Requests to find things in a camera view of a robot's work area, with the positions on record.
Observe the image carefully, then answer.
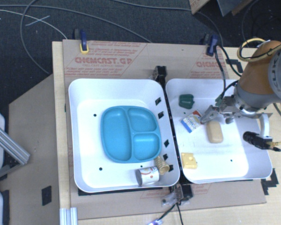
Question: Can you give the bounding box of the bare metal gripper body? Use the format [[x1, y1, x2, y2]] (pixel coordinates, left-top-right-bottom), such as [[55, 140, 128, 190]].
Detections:
[[216, 95, 258, 119]]

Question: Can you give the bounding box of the white plastic tray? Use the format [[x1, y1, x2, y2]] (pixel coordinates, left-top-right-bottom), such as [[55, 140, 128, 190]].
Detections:
[[68, 78, 181, 194], [165, 78, 274, 185]]

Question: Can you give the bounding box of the brown cardboard board red print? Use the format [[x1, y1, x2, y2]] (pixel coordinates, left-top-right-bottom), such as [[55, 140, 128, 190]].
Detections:
[[62, 39, 267, 220]]

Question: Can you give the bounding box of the yellow toy cheese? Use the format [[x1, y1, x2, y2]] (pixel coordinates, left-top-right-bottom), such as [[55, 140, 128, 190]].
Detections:
[[180, 152, 198, 170]]

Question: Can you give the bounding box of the black block with thin wires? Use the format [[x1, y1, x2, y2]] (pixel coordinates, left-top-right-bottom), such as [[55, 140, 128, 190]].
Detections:
[[161, 183, 193, 208], [151, 65, 167, 82]]

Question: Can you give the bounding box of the blue divided plate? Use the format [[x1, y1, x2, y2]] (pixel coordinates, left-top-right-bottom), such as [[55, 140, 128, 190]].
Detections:
[[100, 105, 163, 164]]

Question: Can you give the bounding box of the green toy pepper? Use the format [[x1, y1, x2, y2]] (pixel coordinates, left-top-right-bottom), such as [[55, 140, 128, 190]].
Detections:
[[178, 94, 195, 109]]

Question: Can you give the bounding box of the beige toy bread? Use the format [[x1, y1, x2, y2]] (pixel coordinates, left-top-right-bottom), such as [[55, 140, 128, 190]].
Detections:
[[206, 120, 224, 144]]

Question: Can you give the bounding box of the white can with print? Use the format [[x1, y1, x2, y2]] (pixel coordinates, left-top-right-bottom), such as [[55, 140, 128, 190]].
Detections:
[[134, 165, 160, 187]]

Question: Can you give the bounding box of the black cylinder on white bracket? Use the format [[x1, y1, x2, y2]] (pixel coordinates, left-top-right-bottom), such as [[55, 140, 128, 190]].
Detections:
[[242, 112, 274, 150]]

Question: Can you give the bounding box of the beige toy ice cream cone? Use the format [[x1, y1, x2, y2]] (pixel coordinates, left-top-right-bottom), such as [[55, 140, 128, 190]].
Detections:
[[154, 156, 170, 176]]

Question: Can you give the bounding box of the white and blue packet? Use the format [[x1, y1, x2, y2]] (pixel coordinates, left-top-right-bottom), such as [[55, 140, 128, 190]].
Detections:
[[180, 110, 203, 134]]

